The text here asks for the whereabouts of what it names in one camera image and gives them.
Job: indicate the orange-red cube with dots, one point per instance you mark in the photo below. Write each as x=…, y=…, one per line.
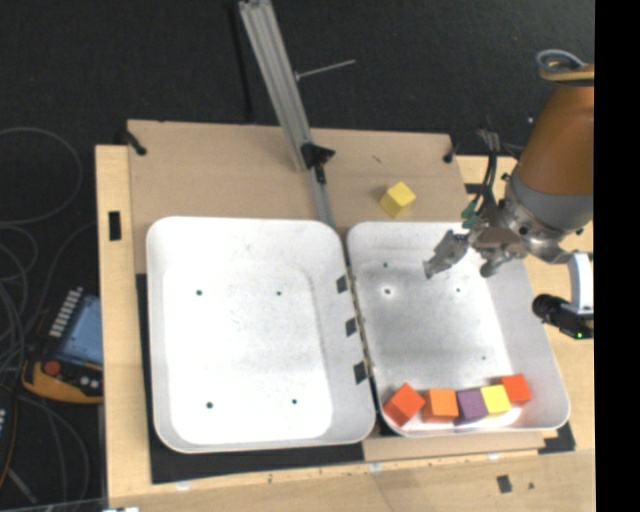
x=404, y=404
x=516, y=388

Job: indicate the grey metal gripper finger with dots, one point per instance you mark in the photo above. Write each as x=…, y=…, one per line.
x=445, y=255
x=495, y=262

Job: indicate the purple cube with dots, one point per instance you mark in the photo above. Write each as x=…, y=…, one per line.
x=471, y=405

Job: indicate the brown cardboard board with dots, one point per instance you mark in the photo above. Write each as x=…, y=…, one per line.
x=215, y=170

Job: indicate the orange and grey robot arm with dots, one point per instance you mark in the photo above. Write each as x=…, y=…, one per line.
x=560, y=145

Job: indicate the black cylinder on white bracket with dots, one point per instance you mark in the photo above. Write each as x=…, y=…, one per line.
x=565, y=312

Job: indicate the orange cube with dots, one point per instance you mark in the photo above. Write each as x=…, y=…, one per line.
x=441, y=404

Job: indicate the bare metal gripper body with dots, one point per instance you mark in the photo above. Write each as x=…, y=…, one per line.
x=505, y=232

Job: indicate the white plastic tray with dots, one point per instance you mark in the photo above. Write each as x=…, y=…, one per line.
x=430, y=330
x=250, y=340

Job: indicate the yellow cube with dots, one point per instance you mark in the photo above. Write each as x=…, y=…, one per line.
x=397, y=199
x=495, y=399

